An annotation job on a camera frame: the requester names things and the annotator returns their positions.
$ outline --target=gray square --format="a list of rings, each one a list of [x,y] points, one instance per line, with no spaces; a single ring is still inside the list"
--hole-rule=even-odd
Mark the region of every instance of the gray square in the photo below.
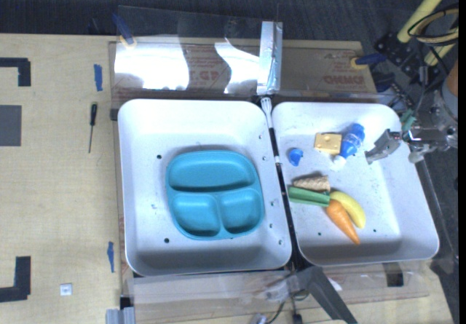
[[[21,106],[0,106],[0,146],[21,146]]]

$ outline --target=blue plate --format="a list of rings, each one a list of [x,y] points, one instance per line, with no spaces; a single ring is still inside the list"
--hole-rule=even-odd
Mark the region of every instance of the blue plate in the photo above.
[[[192,239],[243,236],[264,218],[256,168],[237,152],[180,154],[167,167],[165,185],[173,223]]]

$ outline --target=white square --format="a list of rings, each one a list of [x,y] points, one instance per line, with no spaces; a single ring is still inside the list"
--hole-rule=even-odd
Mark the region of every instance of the white square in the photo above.
[[[73,294],[73,284],[70,282],[68,284],[60,284],[61,296],[70,296],[71,294]]]

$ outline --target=white bottle cap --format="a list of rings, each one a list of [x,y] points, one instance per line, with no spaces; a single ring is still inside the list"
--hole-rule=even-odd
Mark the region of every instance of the white bottle cap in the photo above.
[[[347,159],[344,158],[343,156],[337,155],[333,158],[333,165],[331,169],[333,171],[339,171],[341,168],[344,166],[344,164],[347,163]]]

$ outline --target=screwdriver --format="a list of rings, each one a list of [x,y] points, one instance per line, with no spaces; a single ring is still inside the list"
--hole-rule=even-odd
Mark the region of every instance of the screwdriver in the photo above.
[[[90,107],[90,137],[89,137],[89,152],[90,153],[90,146],[92,144],[92,131],[95,125],[95,116],[97,116],[97,103],[92,103]]]

